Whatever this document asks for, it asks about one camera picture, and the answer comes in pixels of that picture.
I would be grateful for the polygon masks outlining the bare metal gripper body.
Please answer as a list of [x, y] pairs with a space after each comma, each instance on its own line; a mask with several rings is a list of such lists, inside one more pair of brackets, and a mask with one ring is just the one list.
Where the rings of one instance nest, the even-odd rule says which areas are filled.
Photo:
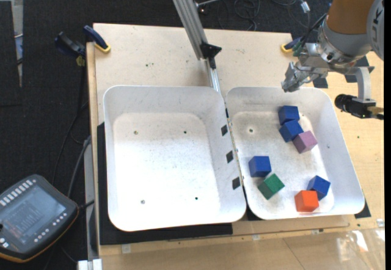
[[298, 58], [296, 66], [301, 71], [323, 74], [333, 71], [343, 75], [350, 75], [356, 67], [357, 61], [366, 55], [365, 43], [330, 42], [321, 38], [316, 43], [306, 43], [297, 46], [294, 56]]

